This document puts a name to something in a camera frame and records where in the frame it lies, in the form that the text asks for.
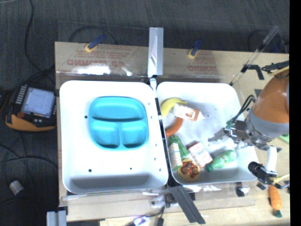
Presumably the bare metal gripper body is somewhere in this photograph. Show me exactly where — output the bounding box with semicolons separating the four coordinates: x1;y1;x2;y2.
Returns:
223;120;276;150

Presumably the green bottle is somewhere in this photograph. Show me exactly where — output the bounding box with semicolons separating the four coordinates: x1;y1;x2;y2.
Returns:
205;149;238;173

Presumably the pink and white carton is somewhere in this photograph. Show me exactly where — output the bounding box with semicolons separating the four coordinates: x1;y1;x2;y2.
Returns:
187;142;214;169

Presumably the white plastic tray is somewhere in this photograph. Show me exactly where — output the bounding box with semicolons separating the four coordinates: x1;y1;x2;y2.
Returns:
156;81;259;186
59;80;169;194

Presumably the white and orange carton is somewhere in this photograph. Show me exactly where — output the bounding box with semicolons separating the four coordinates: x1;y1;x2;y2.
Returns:
172;103;206;122

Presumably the yellow pizza slice red topping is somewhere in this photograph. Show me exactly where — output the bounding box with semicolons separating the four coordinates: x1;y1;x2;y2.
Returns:
177;158;201;182

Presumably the orange sausage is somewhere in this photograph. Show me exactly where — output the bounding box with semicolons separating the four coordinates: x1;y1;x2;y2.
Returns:
165;116;184;137

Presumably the white patterned packet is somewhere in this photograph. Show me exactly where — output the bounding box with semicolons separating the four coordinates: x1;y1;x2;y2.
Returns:
168;142;183;171

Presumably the yellow banana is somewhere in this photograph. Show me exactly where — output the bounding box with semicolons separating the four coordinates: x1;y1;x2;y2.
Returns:
160;97;188;118

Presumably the brown cardboard board red print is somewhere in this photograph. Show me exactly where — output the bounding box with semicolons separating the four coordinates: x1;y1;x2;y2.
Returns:
54;41;290;222

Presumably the orange carrot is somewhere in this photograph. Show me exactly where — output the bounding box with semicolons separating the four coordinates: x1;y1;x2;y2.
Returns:
269;185;283;218

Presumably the blue divided plate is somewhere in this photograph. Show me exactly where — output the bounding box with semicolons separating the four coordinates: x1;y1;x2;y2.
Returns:
88;96;150;150

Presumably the grey metal can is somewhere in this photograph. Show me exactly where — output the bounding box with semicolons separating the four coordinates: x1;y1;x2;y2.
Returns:
9;179;24;196

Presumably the black cylinder on white bracket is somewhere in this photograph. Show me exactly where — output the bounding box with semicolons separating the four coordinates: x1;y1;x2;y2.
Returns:
248;146;278;186

